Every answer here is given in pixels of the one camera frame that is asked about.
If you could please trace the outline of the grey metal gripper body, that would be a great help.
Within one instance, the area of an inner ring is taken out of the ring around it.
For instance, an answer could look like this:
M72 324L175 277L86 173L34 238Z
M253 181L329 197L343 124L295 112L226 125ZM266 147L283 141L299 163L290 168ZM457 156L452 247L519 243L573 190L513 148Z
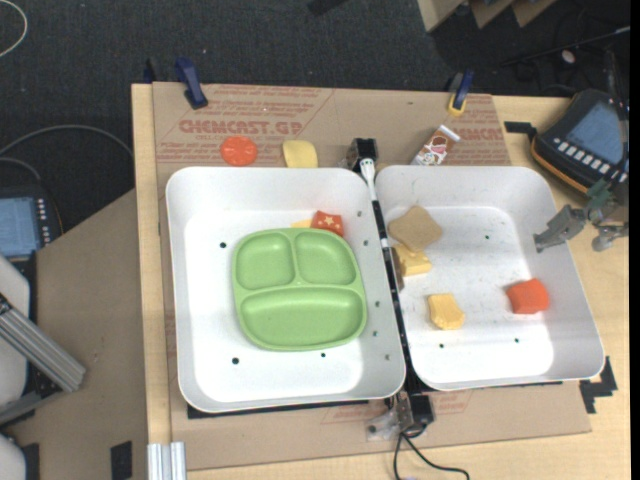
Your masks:
M588 220L593 225L622 225L629 220L629 186L627 181L601 179L588 191Z

